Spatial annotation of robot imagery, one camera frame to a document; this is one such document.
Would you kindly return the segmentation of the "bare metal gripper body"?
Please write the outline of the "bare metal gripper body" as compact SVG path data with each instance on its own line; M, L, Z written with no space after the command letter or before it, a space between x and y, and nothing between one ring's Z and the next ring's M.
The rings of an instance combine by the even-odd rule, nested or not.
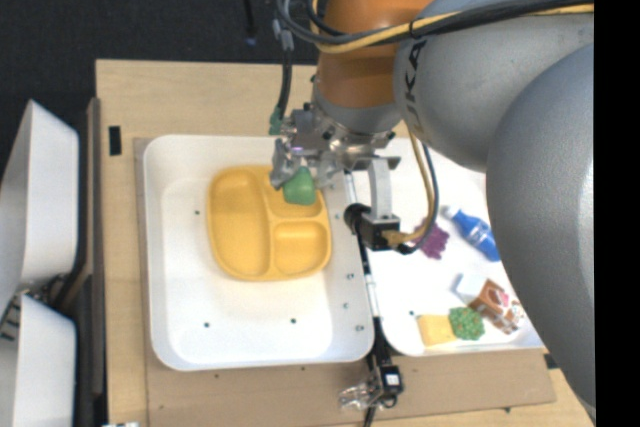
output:
M373 124L374 132L358 132L332 119L319 106L295 109L279 125L279 138L291 155L301 158L301 166L310 161L337 158L344 170L364 171L369 162L379 158L378 150L388 146L396 133L393 128Z

